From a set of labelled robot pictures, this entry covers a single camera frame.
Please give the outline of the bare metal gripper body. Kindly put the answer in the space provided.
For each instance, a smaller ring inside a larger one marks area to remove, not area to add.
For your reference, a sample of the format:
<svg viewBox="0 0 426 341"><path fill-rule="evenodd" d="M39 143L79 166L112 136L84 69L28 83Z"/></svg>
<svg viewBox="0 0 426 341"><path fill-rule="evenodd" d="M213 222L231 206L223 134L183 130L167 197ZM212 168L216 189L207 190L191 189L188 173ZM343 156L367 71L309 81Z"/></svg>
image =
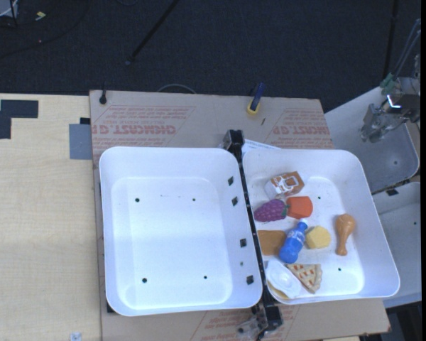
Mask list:
<svg viewBox="0 0 426 341"><path fill-rule="evenodd" d="M420 119L420 81L417 78L399 77L390 93L391 107L411 122Z"/></svg>

